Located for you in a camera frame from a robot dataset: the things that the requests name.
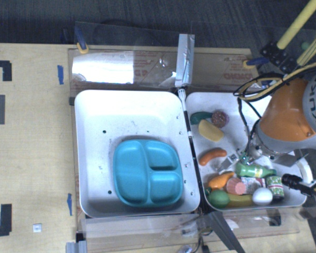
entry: toy egg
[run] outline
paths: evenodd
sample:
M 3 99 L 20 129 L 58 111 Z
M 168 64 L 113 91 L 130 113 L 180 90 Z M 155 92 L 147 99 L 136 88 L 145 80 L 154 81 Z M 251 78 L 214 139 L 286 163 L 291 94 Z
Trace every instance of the toy egg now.
M 256 205 L 266 206 L 273 200 L 273 194 L 268 188 L 258 188 L 253 193 L 253 202 Z

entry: green toy lime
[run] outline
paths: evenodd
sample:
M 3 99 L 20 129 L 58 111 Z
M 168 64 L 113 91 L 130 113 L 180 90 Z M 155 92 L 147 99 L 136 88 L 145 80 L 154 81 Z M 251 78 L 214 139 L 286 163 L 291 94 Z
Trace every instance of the green toy lime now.
M 212 191 L 208 196 L 208 200 L 212 206 L 218 209 L 225 208 L 230 202 L 227 193 L 220 189 Z

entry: blue divided tray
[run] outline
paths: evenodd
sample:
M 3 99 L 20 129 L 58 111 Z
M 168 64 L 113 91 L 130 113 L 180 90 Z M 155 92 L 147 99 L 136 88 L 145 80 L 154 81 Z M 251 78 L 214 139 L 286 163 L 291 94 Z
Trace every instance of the blue divided tray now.
M 183 177 L 177 152 L 153 140 L 129 140 L 119 144 L 113 157 L 115 190 L 133 207 L 161 207 L 177 202 Z

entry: wooden table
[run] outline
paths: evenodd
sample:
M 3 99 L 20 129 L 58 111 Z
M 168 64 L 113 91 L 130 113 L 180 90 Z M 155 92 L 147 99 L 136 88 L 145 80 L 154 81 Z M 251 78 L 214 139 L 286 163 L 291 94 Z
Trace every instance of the wooden table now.
M 77 230 L 68 54 L 72 45 L 0 44 L 0 60 L 13 65 L 4 82 L 5 124 L 0 125 L 0 207 L 12 204 L 12 232 L 0 237 L 0 252 L 65 252 Z M 64 68 L 59 84 L 57 66 Z M 73 215 L 67 196 L 72 195 Z M 41 232 L 33 232 L 34 224 Z M 246 252 L 316 252 L 307 221 L 298 233 L 240 239 Z M 221 241 L 212 252 L 227 250 Z M 181 246 L 130 250 L 176 252 Z

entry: gray carpet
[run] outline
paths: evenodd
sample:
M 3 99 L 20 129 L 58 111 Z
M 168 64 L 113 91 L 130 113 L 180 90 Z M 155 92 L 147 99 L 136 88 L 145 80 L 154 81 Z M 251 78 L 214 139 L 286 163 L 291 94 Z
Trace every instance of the gray carpet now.
M 70 42 L 74 40 L 75 22 L 87 22 L 194 33 L 198 47 L 249 47 L 255 53 L 268 41 L 278 40 L 308 1 L 0 0 L 0 42 Z M 64 28 L 68 31 L 66 40 Z M 293 52 L 302 51 L 298 44 L 316 35 L 316 12 L 303 28 Z M 157 40 L 161 43 L 166 37 L 160 35 Z M 103 44 L 106 38 L 99 36 L 102 41 L 97 43 Z M 314 152 L 310 162 L 316 176 Z M 309 223 L 316 240 L 316 215 Z

